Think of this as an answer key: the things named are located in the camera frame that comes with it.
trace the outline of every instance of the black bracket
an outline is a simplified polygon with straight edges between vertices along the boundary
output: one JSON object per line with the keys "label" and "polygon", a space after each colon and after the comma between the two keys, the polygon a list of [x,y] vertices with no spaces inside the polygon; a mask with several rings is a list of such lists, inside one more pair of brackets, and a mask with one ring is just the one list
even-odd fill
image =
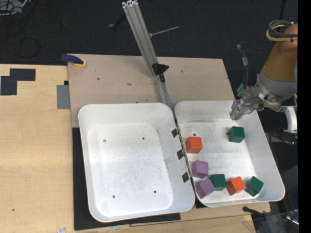
{"label": "black bracket", "polygon": [[164,65],[164,64],[159,64],[159,63],[154,63],[152,65],[152,68],[155,72],[155,75],[159,75],[160,76],[160,80],[162,82],[165,82],[165,78],[164,78],[164,72],[169,69],[169,66]]}

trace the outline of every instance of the dark green cube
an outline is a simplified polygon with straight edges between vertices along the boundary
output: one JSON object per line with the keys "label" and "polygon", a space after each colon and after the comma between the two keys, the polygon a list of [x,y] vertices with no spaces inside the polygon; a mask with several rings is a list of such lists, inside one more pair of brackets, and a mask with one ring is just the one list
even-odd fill
{"label": "dark green cube", "polygon": [[253,197],[257,195],[263,187],[263,182],[253,176],[247,183],[245,191]]}
{"label": "dark green cube", "polygon": [[227,187],[224,174],[213,174],[209,179],[214,184],[216,191],[222,191]]}
{"label": "dark green cube", "polygon": [[229,132],[229,141],[240,143],[245,138],[244,128],[233,126]]}

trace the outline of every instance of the block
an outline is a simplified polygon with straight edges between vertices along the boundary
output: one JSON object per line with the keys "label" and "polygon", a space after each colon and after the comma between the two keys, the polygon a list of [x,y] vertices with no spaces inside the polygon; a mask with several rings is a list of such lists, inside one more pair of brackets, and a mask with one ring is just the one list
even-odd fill
{"label": "block", "polygon": [[202,140],[200,137],[190,136],[186,140],[186,152],[187,153],[199,153],[202,148],[203,148]]}
{"label": "block", "polygon": [[229,141],[240,143],[245,138],[244,128],[233,126],[229,132]]}
{"label": "block", "polygon": [[246,189],[246,185],[240,176],[227,182],[227,190],[230,195],[236,194],[244,189]]}
{"label": "block", "polygon": [[206,195],[216,191],[213,182],[210,179],[203,180],[195,185],[196,193],[202,199]]}
{"label": "block", "polygon": [[196,178],[204,178],[208,175],[208,162],[196,160],[191,165],[192,176]]}
{"label": "block", "polygon": [[213,182],[216,191],[222,191],[227,187],[225,175],[222,173],[211,175],[210,180]]}
{"label": "block", "polygon": [[253,197],[256,196],[262,189],[263,182],[253,176],[247,183],[245,191],[252,195]]}

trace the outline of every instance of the empty white tray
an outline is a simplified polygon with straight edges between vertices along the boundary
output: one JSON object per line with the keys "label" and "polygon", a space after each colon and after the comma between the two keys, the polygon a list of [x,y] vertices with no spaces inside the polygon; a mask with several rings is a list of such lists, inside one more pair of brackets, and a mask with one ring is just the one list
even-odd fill
{"label": "empty white tray", "polygon": [[79,124],[89,210],[100,222],[183,212],[195,194],[171,109],[90,104]]}
{"label": "empty white tray", "polygon": [[[285,195],[285,188],[279,174],[267,138],[256,111],[244,115],[240,120],[230,118],[232,100],[225,101],[182,101],[175,107],[175,115],[183,143],[190,136],[201,137],[203,149],[198,154],[187,153],[189,166],[195,160],[208,162],[208,176],[224,174],[226,181],[241,176],[246,183],[252,176],[264,185],[255,197],[246,191],[232,196],[227,189],[215,191],[200,199],[208,207],[225,206],[262,201],[279,201]],[[240,143],[229,142],[232,126],[243,127],[245,139]]]}

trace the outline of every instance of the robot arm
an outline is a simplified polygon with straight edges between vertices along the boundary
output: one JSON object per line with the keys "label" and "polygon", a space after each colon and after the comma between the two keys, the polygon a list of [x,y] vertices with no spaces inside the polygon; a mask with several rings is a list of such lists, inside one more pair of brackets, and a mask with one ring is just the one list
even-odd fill
{"label": "robot arm", "polygon": [[[284,33],[275,28],[286,27]],[[288,128],[285,132],[296,137],[297,118],[293,113],[297,106],[283,106],[283,102],[297,93],[297,45],[298,24],[283,20],[270,22],[266,36],[275,44],[264,67],[257,76],[255,86],[244,86],[238,89],[241,98],[233,101],[230,117],[233,120],[242,118],[254,110],[262,111],[268,107],[277,112],[285,112]]]}

